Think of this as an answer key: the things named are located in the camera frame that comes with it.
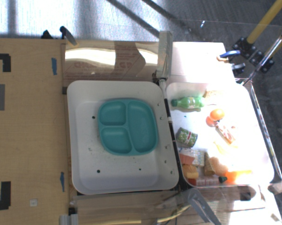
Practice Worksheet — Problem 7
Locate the green divided plate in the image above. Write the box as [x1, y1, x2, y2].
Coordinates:
[97, 98, 159, 157]

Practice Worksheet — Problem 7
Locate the green plastic bottle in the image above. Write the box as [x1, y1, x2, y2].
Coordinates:
[171, 96, 206, 110]

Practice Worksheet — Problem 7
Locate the green can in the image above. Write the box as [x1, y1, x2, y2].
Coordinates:
[175, 127, 198, 148]

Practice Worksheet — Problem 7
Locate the pink ridged toy food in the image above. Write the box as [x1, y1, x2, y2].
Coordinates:
[178, 153, 195, 166]

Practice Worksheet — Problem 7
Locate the red toy fruit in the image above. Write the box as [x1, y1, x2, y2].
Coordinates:
[205, 116, 218, 128]

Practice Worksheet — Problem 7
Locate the white plastic tray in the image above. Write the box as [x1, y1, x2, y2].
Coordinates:
[66, 80, 180, 195]
[165, 81, 275, 188]

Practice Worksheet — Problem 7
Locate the tan bread slice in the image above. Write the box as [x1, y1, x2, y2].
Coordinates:
[202, 90, 223, 99]

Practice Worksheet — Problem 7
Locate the orange toy fruit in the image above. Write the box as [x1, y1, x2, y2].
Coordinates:
[209, 108, 225, 122]

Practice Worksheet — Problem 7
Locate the orange and yellow toy food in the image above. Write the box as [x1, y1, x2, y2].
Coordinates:
[182, 164, 200, 180]

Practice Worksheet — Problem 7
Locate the yellow banana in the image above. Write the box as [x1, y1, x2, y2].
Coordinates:
[213, 141, 238, 155]

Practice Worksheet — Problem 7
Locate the tan doughnut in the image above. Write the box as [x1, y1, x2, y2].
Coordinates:
[209, 156, 229, 176]

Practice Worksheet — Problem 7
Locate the red and white packet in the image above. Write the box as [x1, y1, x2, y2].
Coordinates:
[187, 175, 220, 187]

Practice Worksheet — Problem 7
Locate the orange carrot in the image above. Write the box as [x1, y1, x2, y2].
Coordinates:
[218, 170, 253, 184]

